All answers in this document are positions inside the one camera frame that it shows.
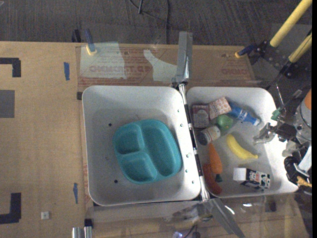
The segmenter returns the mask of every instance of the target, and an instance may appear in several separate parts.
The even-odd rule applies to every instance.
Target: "dark floor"
[[[177,44],[179,31],[185,30],[193,32],[196,45],[248,46],[269,40],[301,0],[144,0],[142,14],[134,6],[139,0],[0,1],[0,41],[71,42],[74,29],[85,41],[89,28],[95,42]],[[309,8],[281,43],[281,51],[289,55],[311,27]],[[284,100],[297,89],[310,88],[311,58],[310,49],[299,60],[300,72],[282,78]],[[258,80],[277,73],[263,60],[254,71]],[[299,202],[305,205],[307,200]]]

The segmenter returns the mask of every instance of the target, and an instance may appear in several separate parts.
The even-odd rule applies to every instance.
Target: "teal plate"
[[[124,176],[136,184],[172,177],[182,166],[177,143],[159,120],[128,123],[115,132],[112,143]]]

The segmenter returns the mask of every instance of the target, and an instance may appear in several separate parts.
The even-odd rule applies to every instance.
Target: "banana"
[[[237,142],[235,137],[232,134],[228,134],[227,138],[227,145],[229,146],[230,150],[237,155],[240,159],[257,159],[258,155],[252,154],[246,149],[242,148],[241,145]]]

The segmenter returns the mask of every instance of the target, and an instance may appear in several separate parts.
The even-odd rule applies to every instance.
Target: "small box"
[[[267,189],[270,187],[270,175],[247,168],[235,168],[233,179],[241,185],[254,187],[257,189]]]
[[[219,115],[226,114],[231,111],[231,107],[225,97],[217,99],[209,103],[209,119],[212,120]]]
[[[209,126],[209,106],[204,105],[193,105],[193,124],[194,128],[207,128]]]

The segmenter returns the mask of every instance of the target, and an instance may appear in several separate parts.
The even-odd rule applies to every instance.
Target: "orange carrot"
[[[209,144],[208,145],[208,149],[209,149],[209,158],[210,158],[210,165],[211,165],[211,171],[216,174],[219,175],[222,173],[222,163],[221,163],[221,159],[217,153],[217,150],[215,149],[215,147],[213,146],[213,144]]]
[[[213,177],[213,173],[211,172],[211,165],[204,164],[203,165],[204,178],[206,181],[207,189],[216,195],[219,195],[222,192],[222,188],[218,185]]]

